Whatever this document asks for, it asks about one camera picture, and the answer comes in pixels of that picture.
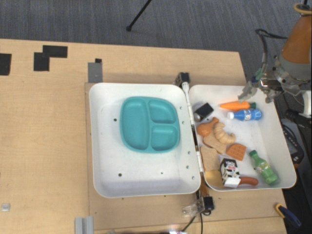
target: toy soda bottle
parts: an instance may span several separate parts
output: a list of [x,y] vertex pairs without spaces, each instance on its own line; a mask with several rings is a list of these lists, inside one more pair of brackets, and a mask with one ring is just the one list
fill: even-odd
[[262,175],[267,184],[272,184],[278,180],[278,176],[272,171],[270,165],[258,156],[256,150],[251,151],[249,155],[254,160],[256,170]]
[[259,120],[261,119],[262,113],[258,109],[253,109],[253,110],[239,110],[236,113],[233,112],[228,112],[228,118],[229,119],[239,119],[241,121],[246,121],[246,120]]

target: wooden tabletop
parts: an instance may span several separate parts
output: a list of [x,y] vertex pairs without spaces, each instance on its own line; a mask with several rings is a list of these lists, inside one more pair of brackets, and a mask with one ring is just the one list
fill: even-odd
[[[68,46],[68,57],[50,58],[49,72],[35,72],[34,52],[42,52],[43,45]],[[245,84],[236,52],[0,39],[0,53],[12,54],[10,74],[0,76],[0,204],[11,204],[10,211],[0,211],[1,234],[73,234],[75,217],[94,215],[89,208],[85,110],[89,62],[102,59],[104,82],[170,84],[179,72],[189,72],[191,85]],[[285,205],[282,190],[210,192],[215,210],[204,217],[207,233],[286,233],[273,208]],[[161,199],[172,205],[168,216],[180,211],[184,197],[192,199]],[[154,199],[142,197],[141,205],[124,200],[128,220],[122,223],[120,202],[104,199],[107,214],[115,219],[107,229],[177,230],[189,221],[179,215],[174,222],[162,222],[157,208],[141,215],[138,209],[151,207]],[[199,230],[196,219],[188,231]]]

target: blue handle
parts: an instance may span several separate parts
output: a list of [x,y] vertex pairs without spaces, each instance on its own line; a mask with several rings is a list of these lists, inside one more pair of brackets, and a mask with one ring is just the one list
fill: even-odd
[[285,216],[285,218],[294,226],[295,228],[299,228],[301,226],[300,220],[288,209],[283,206],[279,206],[278,209]]

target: teal divided plate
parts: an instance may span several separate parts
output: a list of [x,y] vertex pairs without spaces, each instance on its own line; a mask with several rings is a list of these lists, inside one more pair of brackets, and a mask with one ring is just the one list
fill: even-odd
[[123,143],[133,151],[170,151],[180,139],[176,109],[159,98],[127,98],[121,107],[120,133]]

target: gray carpet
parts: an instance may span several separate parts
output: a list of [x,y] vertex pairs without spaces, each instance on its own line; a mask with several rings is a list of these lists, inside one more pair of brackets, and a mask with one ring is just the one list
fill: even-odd
[[[145,1],[0,0],[0,38],[238,51],[250,79],[262,58],[254,30],[288,36],[302,0],[153,0],[127,32]],[[284,42],[268,40],[270,66]],[[289,107],[303,110],[289,95],[275,104],[281,118]],[[311,152],[311,131],[304,136]]]

